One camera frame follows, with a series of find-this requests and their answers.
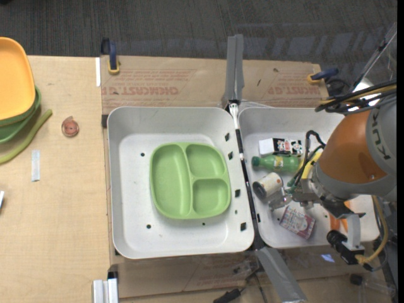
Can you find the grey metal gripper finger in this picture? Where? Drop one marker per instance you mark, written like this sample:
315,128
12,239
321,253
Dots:
286,192
279,203

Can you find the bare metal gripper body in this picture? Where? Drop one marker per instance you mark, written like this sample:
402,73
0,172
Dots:
305,193

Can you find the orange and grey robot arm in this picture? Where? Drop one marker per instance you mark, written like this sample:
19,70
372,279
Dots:
350,156

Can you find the small white can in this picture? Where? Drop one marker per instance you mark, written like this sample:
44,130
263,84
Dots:
268,184

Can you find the pink and white packet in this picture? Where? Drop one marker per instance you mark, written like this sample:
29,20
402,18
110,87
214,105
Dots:
298,223

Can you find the green plastic bottle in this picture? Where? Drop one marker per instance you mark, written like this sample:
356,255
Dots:
277,163

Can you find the orange carrot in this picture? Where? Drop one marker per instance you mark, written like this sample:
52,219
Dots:
335,223

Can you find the white printed carton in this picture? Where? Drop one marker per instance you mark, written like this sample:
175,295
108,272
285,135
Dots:
268,145

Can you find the thin black and white rod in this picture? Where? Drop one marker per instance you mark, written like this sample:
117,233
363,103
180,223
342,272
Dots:
240,144

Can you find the white plastic tray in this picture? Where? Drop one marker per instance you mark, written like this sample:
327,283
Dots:
132,226
284,125

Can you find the green divided plate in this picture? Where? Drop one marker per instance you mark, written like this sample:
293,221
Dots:
22,123
170,175

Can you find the brown cardboard board red print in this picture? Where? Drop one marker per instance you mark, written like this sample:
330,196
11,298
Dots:
176,84

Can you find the pink round biscuit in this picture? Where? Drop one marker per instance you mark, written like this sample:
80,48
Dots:
70,127

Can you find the long green bean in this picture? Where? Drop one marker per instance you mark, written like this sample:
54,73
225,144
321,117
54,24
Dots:
31,134

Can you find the orange divided plate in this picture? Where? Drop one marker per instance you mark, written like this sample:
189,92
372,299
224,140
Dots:
14,80

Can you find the black cylinder on white bracket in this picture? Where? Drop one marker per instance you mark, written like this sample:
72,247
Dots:
342,243

